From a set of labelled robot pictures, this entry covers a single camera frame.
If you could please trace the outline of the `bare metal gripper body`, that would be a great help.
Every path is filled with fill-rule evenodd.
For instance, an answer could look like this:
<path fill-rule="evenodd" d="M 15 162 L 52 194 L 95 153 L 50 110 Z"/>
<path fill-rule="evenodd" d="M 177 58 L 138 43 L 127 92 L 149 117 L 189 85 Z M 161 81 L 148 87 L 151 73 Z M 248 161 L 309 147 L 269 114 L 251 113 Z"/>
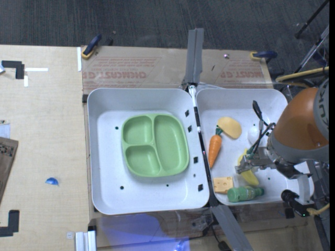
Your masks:
<path fill-rule="evenodd" d="M 276 169 L 281 161 L 281 156 L 274 148 L 266 146 L 259 147 L 255 152 L 248 154 L 248 160 L 251 166 L 258 167 L 261 170 Z"/>

